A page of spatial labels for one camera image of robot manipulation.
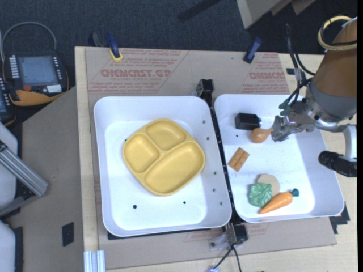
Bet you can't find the black cylinder on white bracket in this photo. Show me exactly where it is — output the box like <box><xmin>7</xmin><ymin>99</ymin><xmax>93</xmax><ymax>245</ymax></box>
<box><xmin>318</xmin><ymin>124</ymin><xmax>358</xmax><ymax>178</ymax></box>

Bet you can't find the white plastic tray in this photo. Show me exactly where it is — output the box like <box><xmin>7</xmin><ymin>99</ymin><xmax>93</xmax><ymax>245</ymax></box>
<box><xmin>213</xmin><ymin>93</ymin><xmax>345</xmax><ymax>224</ymax></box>
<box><xmin>93</xmin><ymin>95</ymin><xmax>233</xmax><ymax>237</ymax></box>

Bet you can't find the brown cardboard board red print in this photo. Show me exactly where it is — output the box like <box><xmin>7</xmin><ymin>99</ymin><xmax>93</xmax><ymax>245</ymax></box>
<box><xmin>85</xmin><ymin>47</ymin><xmax>338</xmax><ymax>270</ymax></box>

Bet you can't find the yellow divided plate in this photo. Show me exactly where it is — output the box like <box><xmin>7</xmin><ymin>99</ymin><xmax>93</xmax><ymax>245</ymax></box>
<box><xmin>121</xmin><ymin>118</ymin><xmax>206</xmax><ymax>197</ymax></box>

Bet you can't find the brown chicken drumstick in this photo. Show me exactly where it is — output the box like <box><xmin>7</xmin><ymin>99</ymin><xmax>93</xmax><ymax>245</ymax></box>
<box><xmin>250</xmin><ymin>126</ymin><xmax>275</xmax><ymax>145</ymax></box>

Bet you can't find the beige round biscuit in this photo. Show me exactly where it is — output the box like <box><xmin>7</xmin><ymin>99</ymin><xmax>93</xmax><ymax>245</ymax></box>
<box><xmin>256</xmin><ymin>173</ymin><xmax>281</xmax><ymax>194</ymax></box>

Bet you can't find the black block with thin wires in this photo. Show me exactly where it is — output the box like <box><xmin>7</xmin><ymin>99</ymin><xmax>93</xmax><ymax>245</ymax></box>
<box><xmin>196</xmin><ymin>78</ymin><xmax>214</xmax><ymax>99</ymax></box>
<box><xmin>223</xmin><ymin>224</ymin><xmax>250</xmax><ymax>245</ymax></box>

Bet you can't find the orange waffle biscuit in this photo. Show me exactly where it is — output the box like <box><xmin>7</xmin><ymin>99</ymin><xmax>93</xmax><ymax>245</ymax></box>
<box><xmin>227</xmin><ymin>147</ymin><xmax>250</xmax><ymax>172</ymax></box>

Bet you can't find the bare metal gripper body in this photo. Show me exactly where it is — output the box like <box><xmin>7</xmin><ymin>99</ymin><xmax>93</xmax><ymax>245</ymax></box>
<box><xmin>272</xmin><ymin>103</ymin><xmax>347</xmax><ymax>137</ymax></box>

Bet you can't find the orange carrot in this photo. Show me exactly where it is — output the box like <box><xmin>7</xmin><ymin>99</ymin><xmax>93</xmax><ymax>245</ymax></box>
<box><xmin>258</xmin><ymin>188</ymin><xmax>300</xmax><ymax>215</ymax></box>

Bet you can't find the thin black and white rod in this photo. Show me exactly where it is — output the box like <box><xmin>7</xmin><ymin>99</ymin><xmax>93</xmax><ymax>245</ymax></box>
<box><xmin>206</xmin><ymin>94</ymin><xmax>238</xmax><ymax>227</ymax></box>

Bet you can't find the green lettuce leaf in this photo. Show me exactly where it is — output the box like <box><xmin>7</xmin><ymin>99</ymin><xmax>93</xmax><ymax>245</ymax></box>
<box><xmin>248</xmin><ymin>182</ymin><xmax>273</xmax><ymax>209</ymax></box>

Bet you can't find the small black box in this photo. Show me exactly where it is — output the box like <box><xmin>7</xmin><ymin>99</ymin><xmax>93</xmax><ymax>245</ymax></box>
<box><xmin>234</xmin><ymin>112</ymin><xmax>262</xmax><ymax>131</ymax></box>

